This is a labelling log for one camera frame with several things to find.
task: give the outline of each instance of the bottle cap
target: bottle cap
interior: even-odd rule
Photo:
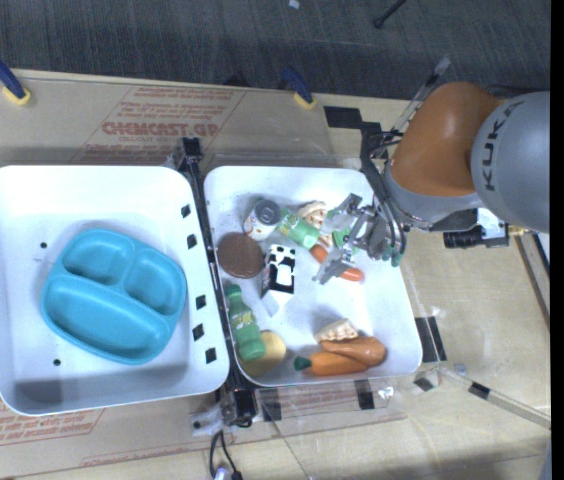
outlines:
[[[241,295],[242,289],[237,284],[230,284],[224,293],[226,294],[227,297],[230,297],[231,295],[235,295],[236,293]]]

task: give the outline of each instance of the brown cookie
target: brown cookie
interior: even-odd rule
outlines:
[[[264,254],[252,238],[243,233],[229,233],[218,245],[218,262],[227,274],[250,279],[264,268]]]

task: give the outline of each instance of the green can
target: green can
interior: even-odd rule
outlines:
[[[317,228],[307,224],[288,208],[282,208],[282,218],[277,229],[306,249],[313,247],[320,238],[320,231]]]

